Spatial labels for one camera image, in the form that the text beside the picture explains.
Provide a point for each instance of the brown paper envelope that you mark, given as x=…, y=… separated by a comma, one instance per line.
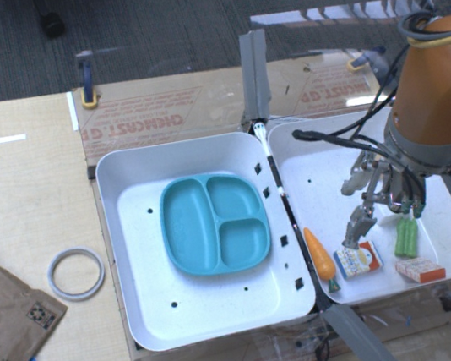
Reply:
x=4, y=315

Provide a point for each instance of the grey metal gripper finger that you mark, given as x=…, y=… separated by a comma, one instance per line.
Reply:
x=352, y=184
x=357, y=227

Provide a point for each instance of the white tape roll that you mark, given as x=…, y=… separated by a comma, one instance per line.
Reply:
x=57, y=289

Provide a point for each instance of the white blue and orange carton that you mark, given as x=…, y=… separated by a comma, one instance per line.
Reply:
x=361, y=260

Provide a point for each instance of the black chair caster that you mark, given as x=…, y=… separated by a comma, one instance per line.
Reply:
x=52, y=24

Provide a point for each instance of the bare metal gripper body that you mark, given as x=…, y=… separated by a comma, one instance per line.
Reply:
x=397, y=185

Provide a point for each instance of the blue divided plate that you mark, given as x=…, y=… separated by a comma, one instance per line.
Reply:
x=215, y=224

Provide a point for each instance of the orange carrot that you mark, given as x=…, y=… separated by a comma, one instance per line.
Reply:
x=321, y=255

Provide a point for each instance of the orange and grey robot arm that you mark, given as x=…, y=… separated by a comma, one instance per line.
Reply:
x=438, y=97

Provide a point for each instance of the green ribbed toy vegetable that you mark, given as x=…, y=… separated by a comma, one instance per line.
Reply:
x=406, y=237

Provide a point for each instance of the white plastic tray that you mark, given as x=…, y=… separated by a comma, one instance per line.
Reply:
x=212, y=306
x=329, y=183

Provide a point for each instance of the brown cardboard board red print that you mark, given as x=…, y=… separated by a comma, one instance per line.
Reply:
x=179, y=110

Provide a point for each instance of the orange and white packet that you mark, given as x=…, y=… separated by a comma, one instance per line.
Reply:
x=420, y=270

